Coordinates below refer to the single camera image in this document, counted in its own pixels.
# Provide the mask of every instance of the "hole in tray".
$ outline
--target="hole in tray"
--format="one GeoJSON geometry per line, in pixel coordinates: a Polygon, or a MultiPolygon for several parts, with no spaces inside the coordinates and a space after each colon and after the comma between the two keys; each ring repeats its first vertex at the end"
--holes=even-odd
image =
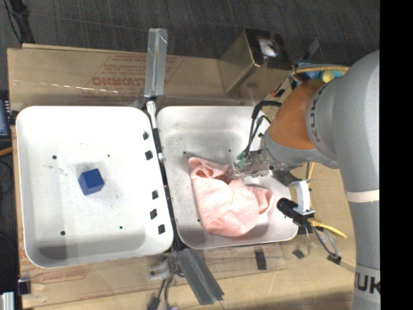
{"type": "Polygon", "coordinates": [[[149,214],[150,214],[150,219],[153,220],[157,216],[156,209],[152,210],[149,214]]]}
{"type": "Polygon", "coordinates": [[[157,232],[159,233],[159,234],[162,234],[162,233],[164,233],[165,232],[165,225],[160,225],[160,226],[158,226],[157,227],[157,232]]]}
{"type": "Polygon", "coordinates": [[[145,152],[145,156],[146,156],[147,161],[154,157],[154,155],[152,154],[152,152],[150,150],[145,152]]]}

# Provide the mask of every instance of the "blue object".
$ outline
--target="blue object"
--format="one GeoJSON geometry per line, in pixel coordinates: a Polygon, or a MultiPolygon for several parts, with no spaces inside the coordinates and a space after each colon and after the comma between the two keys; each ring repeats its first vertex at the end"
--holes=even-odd
{"type": "Polygon", "coordinates": [[[89,171],[82,172],[78,179],[80,188],[84,195],[93,194],[99,192],[105,182],[102,179],[99,169],[93,169],[89,171]]]}

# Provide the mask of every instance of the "blue cube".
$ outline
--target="blue cube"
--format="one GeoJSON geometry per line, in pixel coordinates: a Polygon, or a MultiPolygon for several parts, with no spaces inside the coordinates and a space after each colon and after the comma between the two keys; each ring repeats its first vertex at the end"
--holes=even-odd
{"type": "Polygon", "coordinates": [[[78,181],[84,195],[99,192],[105,184],[99,169],[82,172],[78,181]]]}

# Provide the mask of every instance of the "robotic arm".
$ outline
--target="robotic arm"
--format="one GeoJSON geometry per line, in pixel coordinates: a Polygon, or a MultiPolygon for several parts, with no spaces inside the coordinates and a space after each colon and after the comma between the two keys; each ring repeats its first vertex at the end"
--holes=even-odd
{"type": "Polygon", "coordinates": [[[352,308],[380,309],[379,51],[343,77],[295,88],[265,132],[261,149],[237,173],[256,172],[259,156],[265,157],[258,160],[261,175],[263,165],[276,177],[309,161],[340,169],[356,235],[352,308]]]}

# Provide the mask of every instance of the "pink towel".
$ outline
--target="pink towel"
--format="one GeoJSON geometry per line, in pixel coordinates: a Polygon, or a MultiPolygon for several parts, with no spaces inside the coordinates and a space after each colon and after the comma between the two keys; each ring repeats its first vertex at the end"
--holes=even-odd
{"type": "Polygon", "coordinates": [[[241,178],[228,181],[229,165],[202,158],[190,158],[188,162],[199,217],[209,233],[243,235],[257,225],[258,216],[270,207],[272,192],[247,186],[241,178]]]}

